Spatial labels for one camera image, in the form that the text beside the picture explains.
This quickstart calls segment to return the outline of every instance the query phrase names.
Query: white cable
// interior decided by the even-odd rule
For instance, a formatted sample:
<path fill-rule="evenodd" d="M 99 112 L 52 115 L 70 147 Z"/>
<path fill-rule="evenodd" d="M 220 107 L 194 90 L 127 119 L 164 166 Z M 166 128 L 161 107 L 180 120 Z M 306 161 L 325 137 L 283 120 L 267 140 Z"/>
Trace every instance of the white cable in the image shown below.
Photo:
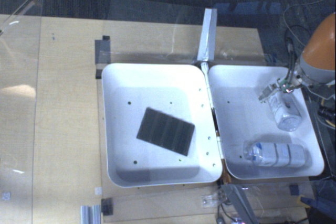
<path fill-rule="evenodd" d="M 297 35 L 294 34 L 294 32 L 292 31 L 292 29 L 290 29 L 289 25 L 287 24 L 286 22 L 286 18 L 285 18 L 285 13 L 290 9 L 290 8 L 293 8 L 293 7 L 296 7 L 296 6 L 307 6 L 307 5 L 312 5 L 312 4 L 316 4 L 316 3 L 320 3 L 324 0 L 318 0 L 318 1 L 315 1 L 315 2 L 311 2 L 311 3 L 305 3 L 305 4 L 294 4 L 294 5 L 291 5 L 289 6 L 288 8 L 285 9 L 284 13 L 282 14 L 283 18 L 284 18 L 284 23 L 285 25 L 288 27 L 289 31 L 293 34 L 293 36 L 297 39 L 297 41 L 300 42 L 301 45 L 303 45 L 305 47 L 305 44 L 303 44 L 303 42 L 297 37 Z"/>

